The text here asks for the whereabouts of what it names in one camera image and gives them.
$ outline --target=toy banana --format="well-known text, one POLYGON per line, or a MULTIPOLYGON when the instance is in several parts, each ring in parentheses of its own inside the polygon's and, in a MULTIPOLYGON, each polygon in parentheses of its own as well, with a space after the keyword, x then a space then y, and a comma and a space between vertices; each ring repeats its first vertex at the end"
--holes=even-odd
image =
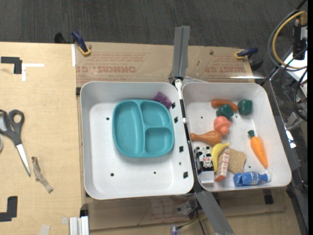
POLYGON ((219 154, 226 148, 229 147, 229 143, 217 143, 213 148, 211 149, 211 156, 212 156, 212 162, 214 167, 214 172, 217 171, 217 160, 219 157, 219 154))

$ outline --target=teal plate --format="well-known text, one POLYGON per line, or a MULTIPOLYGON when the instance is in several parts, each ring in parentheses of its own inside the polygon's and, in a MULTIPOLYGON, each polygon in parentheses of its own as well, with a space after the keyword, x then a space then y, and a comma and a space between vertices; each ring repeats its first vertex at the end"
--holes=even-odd
POLYGON ((133 158, 159 157, 174 145, 169 110, 152 100, 125 100, 113 111, 113 138, 116 148, 133 158))

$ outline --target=dark floor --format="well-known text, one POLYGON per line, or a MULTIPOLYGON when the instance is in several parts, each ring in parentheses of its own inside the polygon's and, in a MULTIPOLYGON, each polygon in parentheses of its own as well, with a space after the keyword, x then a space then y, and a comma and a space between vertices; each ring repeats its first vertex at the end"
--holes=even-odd
MULTIPOLYGON (((0 41, 53 43, 57 32, 71 40, 77 30, 89 42, 173 45, 175 27, 189 25, 189 45, 258 47, 264 60, 258 72, 268 75, 274 67, 268 38, 301 1, 0 0, 0 41)), ((308 3, 301 9, 308 11, 308 3)), ((283 56, 292 45, 292 24, 277 43, 283 56)))

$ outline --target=scissor blade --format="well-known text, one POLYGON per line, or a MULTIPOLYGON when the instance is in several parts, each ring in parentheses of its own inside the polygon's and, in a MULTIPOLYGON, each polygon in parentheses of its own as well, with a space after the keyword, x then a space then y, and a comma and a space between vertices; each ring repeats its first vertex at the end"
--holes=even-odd
POLYGON ((26 172, 27 172, 28 176, 30 177, 30 169, 29 169, 29 165, 28 165, 28 161, 27 161, 27 157, 26 157, 26 153, 25 153, 23 144, 18 144, 16 147, 19 151, 19 155, 20 155, 21 160, 23 162, 23 165, 26 169, 26 172))

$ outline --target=green toy vegetable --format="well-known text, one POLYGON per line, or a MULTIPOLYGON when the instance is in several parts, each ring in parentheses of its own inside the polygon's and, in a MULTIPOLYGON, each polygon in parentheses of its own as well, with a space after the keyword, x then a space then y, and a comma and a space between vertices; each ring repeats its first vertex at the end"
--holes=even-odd
POLYGON ((252 112, 252 101, 243 99, 238 103, 239 114, 248 116, 252 112))
POLYGON ((229 104, 221 105, 219 107, 219 109, 217 110, 217 112, 216 112, 216 116, 218 116, 218 117, 219 116, 224 116, 224 117, 226 117, 228 119, 230 119, 233 115, 234 115, 234 112, 231 109, 229 104))

